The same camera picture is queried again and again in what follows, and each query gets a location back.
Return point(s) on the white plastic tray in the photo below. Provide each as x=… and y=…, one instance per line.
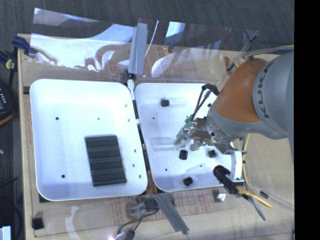
x=75, y=101
x=160, y=124

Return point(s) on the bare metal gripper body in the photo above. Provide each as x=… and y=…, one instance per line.
x=201, y=131

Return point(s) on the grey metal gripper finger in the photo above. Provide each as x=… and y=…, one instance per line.
x=183, y=136
x=198, y=145

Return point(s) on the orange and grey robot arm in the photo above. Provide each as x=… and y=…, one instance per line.
x=240, y=91

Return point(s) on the brown cardboard board red print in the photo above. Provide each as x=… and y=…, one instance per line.
x=190, y=206

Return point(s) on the black cylinder on white bracket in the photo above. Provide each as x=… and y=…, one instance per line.
x=225, y=177

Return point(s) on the thin black and white rod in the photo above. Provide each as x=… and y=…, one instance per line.
x=140, y=131

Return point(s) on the dark ribbed rectangular slab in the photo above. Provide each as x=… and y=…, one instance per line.
x=105, y=160

